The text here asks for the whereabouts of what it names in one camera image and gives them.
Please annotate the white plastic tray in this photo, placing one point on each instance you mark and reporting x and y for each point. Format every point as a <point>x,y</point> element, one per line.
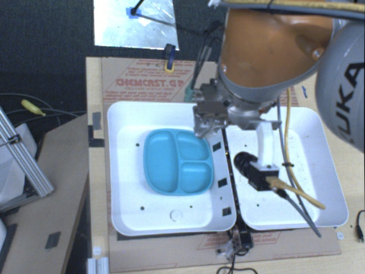
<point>131,187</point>
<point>319,164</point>

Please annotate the blue divided plate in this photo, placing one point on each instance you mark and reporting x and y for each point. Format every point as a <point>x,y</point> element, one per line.
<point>162,161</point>

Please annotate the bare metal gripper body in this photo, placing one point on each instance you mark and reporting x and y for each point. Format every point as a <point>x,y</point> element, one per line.
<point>212,107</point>

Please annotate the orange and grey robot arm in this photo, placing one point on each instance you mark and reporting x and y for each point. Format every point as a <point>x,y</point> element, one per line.
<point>268,44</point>

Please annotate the brown cardboard board red print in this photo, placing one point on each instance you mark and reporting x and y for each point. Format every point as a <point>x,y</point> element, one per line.
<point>148,84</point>

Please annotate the black cylinder on white bracket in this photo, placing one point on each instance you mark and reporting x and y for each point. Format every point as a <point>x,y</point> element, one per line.
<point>261,171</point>

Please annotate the thin black and white rod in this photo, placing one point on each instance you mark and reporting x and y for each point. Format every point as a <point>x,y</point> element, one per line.
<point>231,178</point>

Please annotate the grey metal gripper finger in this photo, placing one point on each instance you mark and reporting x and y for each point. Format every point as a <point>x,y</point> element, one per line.
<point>202,131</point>
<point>217,127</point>

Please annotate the yellow banana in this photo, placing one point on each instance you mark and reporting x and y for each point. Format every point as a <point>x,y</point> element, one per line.
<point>32,106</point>

